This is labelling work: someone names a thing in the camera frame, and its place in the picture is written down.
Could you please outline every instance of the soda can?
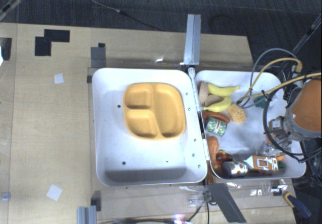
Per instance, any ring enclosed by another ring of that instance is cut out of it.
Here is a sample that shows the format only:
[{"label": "soda can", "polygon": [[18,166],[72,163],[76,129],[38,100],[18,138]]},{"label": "soda can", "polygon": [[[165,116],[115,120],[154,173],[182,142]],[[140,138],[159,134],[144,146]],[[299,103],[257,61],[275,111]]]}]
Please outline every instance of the soda can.
[{"label": "soda can", "polygon": [[219,136],[223,136],[227,128],[227,123],[224,121],[220,121],[213,117],[208,117],[208,121],[206,124],[206,130],[217,134]]},{"label": "soda can", "polygon": [[244,177],[248,173],[247,165],[243,162],[224,162],[222,175],[225,178]]}]

